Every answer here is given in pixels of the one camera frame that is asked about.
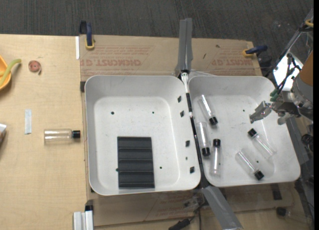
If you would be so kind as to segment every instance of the bottle with black cap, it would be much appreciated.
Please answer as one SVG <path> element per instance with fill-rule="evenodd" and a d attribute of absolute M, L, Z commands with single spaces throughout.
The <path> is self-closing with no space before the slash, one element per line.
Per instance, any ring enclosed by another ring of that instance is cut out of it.
<path fill-rule="evenodd" d="M 267 160 L 276 154 L 276 151 L 269 145 L 267 139 L 261 134 L 257 133 L 255 129 L 248 131 L 249 136 L 252 138 L 254 146 L 259 150 Z"/>
<path fill-rule="evenodd" d="M 308 226 L 313 221 L 312 218 L 307 217 L 304 212 L 292 208 L 277 207 L 276 213 L 280 218 L 297 221 Z"/>
<path fill-rule="evenodd" d="M 200 96 L 198 104 L 209 123 L 211 125 L 216 125 L 218 123 L 217 118 L 213 113 L 212 105 L 208 102 L 208 99 L 205 97 L 205 95 Z"/>
<path fill-rule="evenodd" d="M 220 139 L 213 140 L 212 157 L 210 171 L 213 175 L 220 175 Z"/>
<path fill-rule="evenodd" d="M 196 132 L 201 153 L 204 157 L 207 157 L 210 155 L 210 141 L 208 138 L 207 124 L 205 122 L 196 123 Z"/>
<path fill-rule="evenodd" d="M 81 138 L 81 131 L 63 129 L 45 129 L 44 142 L 45 143 L 70 143 L 74 139 Z"/>
<path fill-rule="evenodd" d="M 248 174 L 254 175 L 257 180 L 261 180 L 264 177 L 264 174 L 244 149 L 236 153 L 235 159 Z"/>

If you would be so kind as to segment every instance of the yellow-green handle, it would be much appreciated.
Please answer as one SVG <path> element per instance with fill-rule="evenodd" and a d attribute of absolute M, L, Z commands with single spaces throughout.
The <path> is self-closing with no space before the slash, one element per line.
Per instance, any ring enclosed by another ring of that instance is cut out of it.
<path fill-rule="evenodd" d="M 11 61 L 11 63 L 8 64 L 8 67 L 6 68 L 1 80 L 0 80 L 0 87 L 3 85 L 6 77 L 8 76 L 9 72 L 11 71 L 12 67 L 17 64 L 17 63 L 21 63 L 21 59 L 15 59 L 13 61 Z"/>

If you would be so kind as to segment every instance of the orange plate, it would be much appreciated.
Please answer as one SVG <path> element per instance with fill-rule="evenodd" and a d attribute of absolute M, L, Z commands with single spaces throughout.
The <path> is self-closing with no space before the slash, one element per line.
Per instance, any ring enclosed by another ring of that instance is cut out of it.
<path fill-rule="evenodd" d="M 4 72 L 8 65 L 6 64 L 5 60 L 0 56 L 0 72 Z M 9 72 L 8 76 L 6 77 L 4 83 L 0 87 L 0 90 L 4 89 L 11 80 L 11 72 Z"/>

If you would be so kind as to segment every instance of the bottle cap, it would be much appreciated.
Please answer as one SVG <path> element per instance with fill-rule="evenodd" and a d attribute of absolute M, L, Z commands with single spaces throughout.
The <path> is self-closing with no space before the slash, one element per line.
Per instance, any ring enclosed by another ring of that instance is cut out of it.
<path fill-rule="evenodd" d="M 257 134 L 257 132 L 255 131 L 255 129 L 250 129 L 249 131 L 248 131 L 248 134 L 251 136 L 251 137 L 254 137 L 256 134 Z"/>
<path fill-rule="evenodd" d="M 257 180 L 261 180 L 264 177 L 264 174 L 261 171 L 255 172 L 255 177 Z"/>
<path fill-rule="evenodd" d="M 277 215 L 284 217 L 287 213 L 287 209 L 283 207 L 276 208 Z"/>
<path fill-rule="evenodd" d="M 209 148 L 202 148 L 201 153 L 203 153 L 203 156 L 209 156 L 210 155 L 210 150 Z"/>
<path fill-rule="evenodd" d="M 213 140 L 213 146 L 217 147 L 217 148 L 220 148 L 220 139 L 214 139 Z"/>
<path fill-rule="evenodd" d="M 79 130 L 72 131 L 72 138 L 74 138 L 74 139 L 81 138 L 81 131 L 79 131 Z"/>
<path fill-rule="evenodd" d="M 216 125 L 218 123 L 217 118 L 216 117 L 211 117 L 209 119 L 209 122 L 211 125 Z"/>

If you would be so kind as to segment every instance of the white plastic tray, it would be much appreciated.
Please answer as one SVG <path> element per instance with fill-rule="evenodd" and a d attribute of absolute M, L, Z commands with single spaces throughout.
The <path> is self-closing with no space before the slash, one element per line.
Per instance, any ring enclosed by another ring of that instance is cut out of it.
<path fill-rule="evenodd" d="M 96 193 L 107 196 L 190 190 L 198 185 L 195 142 L 184 85 L 179 79 L 93 76 L 86 82 L 85 98 L 89 180 Z M 118 188 L 118 136 L 152 138 L 154 189 Z"/>
<path fill-rule="evenodd" d="M 202 94 L 212 102 L 218 119 L 208 126 L 210 139 L 221 140 L 221 174 L 210 173 L 210 159 L 203 160 L 207 180 L 217 187 L 290 182 L 298 179 L 300 166 L 286 125 L 278 125 L 278 115 L 271 112 L 265 119 L 250 123 L 249 114 L 262 102 L 269 102 L 274 85 L 264 77 L 196 76 L 189 80 L 194 119 L 206 121 L 197 103 Z M 264 159 L 253 147 L 247 131 L 254 128 L 264 135 L 277 154 Z M 260 166 L 265 177 L 258 181 L 235 161 L 235 154 L 245 148 Z"/>

